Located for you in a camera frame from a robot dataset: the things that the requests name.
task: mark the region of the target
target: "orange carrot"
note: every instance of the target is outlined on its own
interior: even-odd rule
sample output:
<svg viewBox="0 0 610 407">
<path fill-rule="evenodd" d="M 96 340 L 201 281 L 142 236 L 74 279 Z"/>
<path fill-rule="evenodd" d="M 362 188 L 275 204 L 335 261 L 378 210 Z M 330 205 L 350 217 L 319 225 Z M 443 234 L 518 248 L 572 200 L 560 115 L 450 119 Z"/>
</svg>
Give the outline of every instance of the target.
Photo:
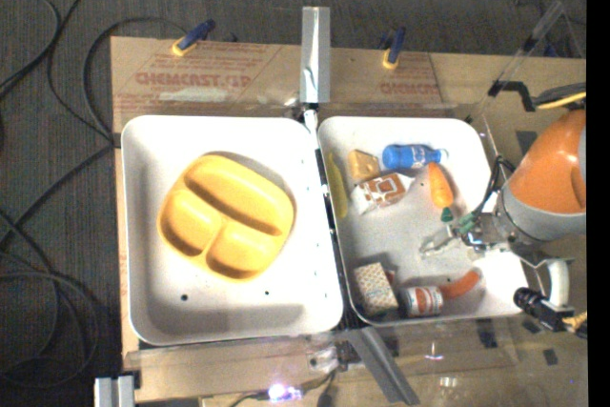
<svg viewBox="0 0 610 407">
<path fill-rule="evenodd" d="M 434 161 L 428 163 L 428 176 L 430 178 L 430 192 L 434 204 L 440 209 L 451 206 L 454 203 L 454 193 L 442 168 Z"/>
<path fill-rule="evenodd" d="M 478 274 L 478 271 L 470 270 L 462 278 L 447 285 L 439 285 L 438 287 L 440 288 L 442 297 L 449 300 L 470 292 L 475 288 L 475 285 L 478 284 L 479 280 L 480 275 Z"/>
</svg>

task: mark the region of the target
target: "blue clamp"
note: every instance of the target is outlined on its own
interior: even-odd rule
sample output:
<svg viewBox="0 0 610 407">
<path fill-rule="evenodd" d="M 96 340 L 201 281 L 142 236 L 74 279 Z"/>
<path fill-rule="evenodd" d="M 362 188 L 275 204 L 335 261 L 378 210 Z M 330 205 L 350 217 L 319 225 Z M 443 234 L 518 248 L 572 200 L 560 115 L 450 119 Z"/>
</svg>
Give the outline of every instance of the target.
<svg viewBox="0 0 610 407">
<path fill-rule="evenodd" d="M 172 44 L 173 54 L 184 56 L 191 50 L 194 50 L 196 42 L 206 39 L 208 34 L 214 30 L 216 23 L 213 19 L 208 19 L 206 22 L 199 24 L 196 28 L 189 31 L 186 36 L 181 37 Z"/>
<path fill-rule="evenodd" d="M 392 39 L 392 45 L 383 53 L 383 66 L 385 68 L 393 70 L 398 66 L 398 55 L 400 54 L 400 50 L 402 50 L 406 31 L 407 30 L 404 27 L 400 27 L 396 30 L 396 35 Z"/>
</svg>

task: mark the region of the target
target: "yellow divided dish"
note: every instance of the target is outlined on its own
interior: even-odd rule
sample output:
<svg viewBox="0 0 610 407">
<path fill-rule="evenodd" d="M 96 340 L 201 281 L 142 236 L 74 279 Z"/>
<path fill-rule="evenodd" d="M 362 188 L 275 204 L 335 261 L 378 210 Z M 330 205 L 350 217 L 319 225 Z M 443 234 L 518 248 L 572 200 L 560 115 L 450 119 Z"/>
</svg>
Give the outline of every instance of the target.
<svg viewBox="0 0 610 407">
<path fill-rule="evenodd" d="M 230 158 L 206 154 L 166 195 L 157 230 L 197 266 L 243 281 L 272 264 L 294 219 L 290 197 L 274 183 Z"/>
</svg>

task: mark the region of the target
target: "blue bottle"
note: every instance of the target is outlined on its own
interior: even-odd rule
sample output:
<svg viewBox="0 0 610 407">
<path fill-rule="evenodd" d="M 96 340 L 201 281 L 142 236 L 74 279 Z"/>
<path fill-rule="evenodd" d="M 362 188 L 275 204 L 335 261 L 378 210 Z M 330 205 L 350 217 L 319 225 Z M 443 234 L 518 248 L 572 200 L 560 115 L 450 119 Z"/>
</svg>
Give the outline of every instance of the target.
<svg viewBox="0 0 610 407">
<path fill-rule="evenodd" d="M 383 150 L 383 165 L 389 170 L 422 168 L 431 161 L 441 163 L 447 158 L 445 150 L 433 150 L 422 144 L 386 146 Z"/>
</svg>

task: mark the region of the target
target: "can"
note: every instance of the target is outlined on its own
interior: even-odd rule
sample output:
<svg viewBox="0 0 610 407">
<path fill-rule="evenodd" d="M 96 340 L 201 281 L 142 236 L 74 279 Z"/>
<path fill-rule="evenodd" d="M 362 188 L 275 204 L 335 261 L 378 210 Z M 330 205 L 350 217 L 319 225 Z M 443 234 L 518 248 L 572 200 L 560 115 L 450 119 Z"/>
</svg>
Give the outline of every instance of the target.
<svg viewBox="0 0 610 407">
<path fill-rule="evenodd" d="M 401 288 L 400 294 L 407 309 L 408 317 L 439 315 L 443 306 L 439 287 Z"/>
</svg>

